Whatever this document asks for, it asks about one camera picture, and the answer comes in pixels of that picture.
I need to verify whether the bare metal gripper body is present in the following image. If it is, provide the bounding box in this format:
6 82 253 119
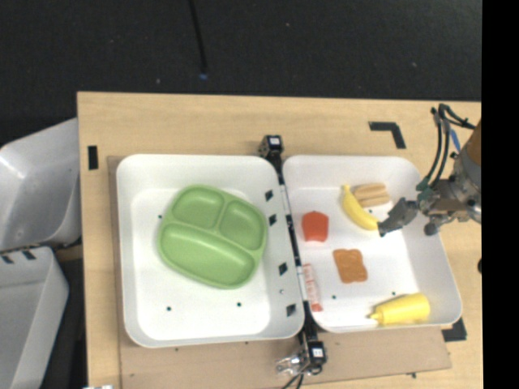
417 177 483 224

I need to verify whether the tan hot dog bun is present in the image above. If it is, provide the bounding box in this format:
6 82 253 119
353 182 392 208

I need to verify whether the yellow banana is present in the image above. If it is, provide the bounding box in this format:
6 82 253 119
341 183 380 232

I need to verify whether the white plastic tray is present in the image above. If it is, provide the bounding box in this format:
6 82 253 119
281 153 464 334
115 152 307 349

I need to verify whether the orange toast slice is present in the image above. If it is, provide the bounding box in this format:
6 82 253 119
332 248 369 284

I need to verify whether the red-orange bell pepper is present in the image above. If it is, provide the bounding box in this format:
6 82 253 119
300 211 330 244

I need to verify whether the yellow squeeze bottle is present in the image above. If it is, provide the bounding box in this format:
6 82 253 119
369 292 431 326

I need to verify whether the thin black and white rod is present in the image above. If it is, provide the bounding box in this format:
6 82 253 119
269 151 318 344

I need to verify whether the green divided plate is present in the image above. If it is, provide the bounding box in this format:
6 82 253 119
156 184 270 291

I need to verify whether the black block with wires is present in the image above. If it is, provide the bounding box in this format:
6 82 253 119
258 134 285 158
305 340 328 367

